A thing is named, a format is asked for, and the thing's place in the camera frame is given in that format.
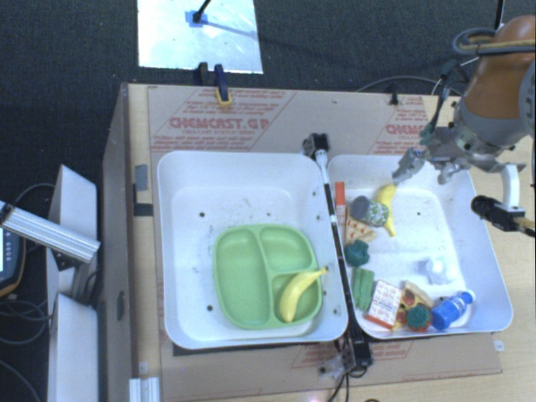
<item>black fabric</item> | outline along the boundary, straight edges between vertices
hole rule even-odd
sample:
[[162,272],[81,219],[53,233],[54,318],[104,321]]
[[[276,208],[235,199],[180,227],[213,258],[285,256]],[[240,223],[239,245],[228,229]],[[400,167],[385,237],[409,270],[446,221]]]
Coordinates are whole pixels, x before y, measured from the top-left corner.
[[[446,61],[464,60],[452,39],[466,28],[492,28],[497,9],[497,0],[254,1],[264,74],[228,75],[231,86],[355,90],[391,75],[437,79]],[[536,0],[506,0],[504,20],[535,7]],[[62,163],[100,186],[119,84],[191,85],[192,78],[137,66],[137,0],[0,0],[0,198],[54,183]],[[396,90],[429,93],[431,85],[399,81]],[[21,206],[46,215],[47,195],[32,193]],[[42,250],[28,257],[17,293],[45,298]],[[45,399],[46,336],[23,348],[0,344],[0,358]],[[30,400],[1,366],[0,399]]]

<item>green plate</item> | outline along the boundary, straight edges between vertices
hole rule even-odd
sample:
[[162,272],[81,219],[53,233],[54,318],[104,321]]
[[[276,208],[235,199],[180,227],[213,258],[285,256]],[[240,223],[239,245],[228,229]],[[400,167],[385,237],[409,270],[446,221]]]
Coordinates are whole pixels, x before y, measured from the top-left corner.
[[283,322],[279,300],[301,271],[318,269],[309,240],[297,229],[255,224],[227,229],[214,244],[214,280],[225,316],[245,329],[294,326],[311,320],[322,305],[320,280],[301,295],[293,322]]

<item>digital multimeter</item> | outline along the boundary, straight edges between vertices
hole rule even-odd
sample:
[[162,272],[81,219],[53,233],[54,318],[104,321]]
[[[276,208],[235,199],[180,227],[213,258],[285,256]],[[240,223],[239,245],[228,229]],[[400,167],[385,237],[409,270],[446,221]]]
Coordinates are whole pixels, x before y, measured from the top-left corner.
[[0,296],[14,291],[23,276],[23,239],[0,228]]

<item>yellow banana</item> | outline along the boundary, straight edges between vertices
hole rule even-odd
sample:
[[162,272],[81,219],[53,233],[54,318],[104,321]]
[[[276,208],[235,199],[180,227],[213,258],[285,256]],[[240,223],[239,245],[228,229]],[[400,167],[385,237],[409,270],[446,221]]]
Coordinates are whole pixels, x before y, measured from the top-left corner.
[[286,285],[279,302],[279,311],[285,322],[288,323],[294,320],[300,296],[319,276],[326,273],[327,268],[324,267],[318,271],[303,271],[292,277],[292,280]]
[[388,184],[383,186],[376,197],[376,202],[383,204],[389,210],[389,217],[384,223],[384,227],[388,230],[389,235],[394,237],[396,232],[394,232],[394,222],[393,222],[393,210],[391,209],[391,201],[393,200],[394,193],[396,192],[396,186],[393,184]]

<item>blue plastic bottle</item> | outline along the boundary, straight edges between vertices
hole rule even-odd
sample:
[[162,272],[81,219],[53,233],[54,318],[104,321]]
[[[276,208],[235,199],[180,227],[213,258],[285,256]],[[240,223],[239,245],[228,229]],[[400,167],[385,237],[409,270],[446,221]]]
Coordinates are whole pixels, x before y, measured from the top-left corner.
[[458,320],[467,310],[467,305],[475,301],[473,291],[461,291],[456,296],[445,299],[440,305],[432,308],[432,326],[442,331],[452,322]]

